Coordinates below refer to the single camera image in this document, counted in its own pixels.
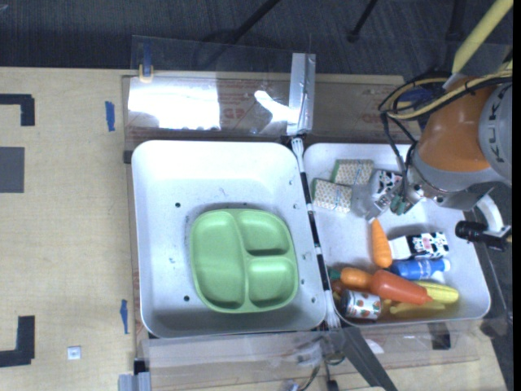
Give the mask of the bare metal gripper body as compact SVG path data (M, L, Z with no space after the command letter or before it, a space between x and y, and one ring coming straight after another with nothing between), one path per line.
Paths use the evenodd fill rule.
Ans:
M424 200L433 200L436 204L442 205L444 194L431 191L428 184L413 184L401 179L376 200L376 206L380 213L390 211L395 215L405 215Z

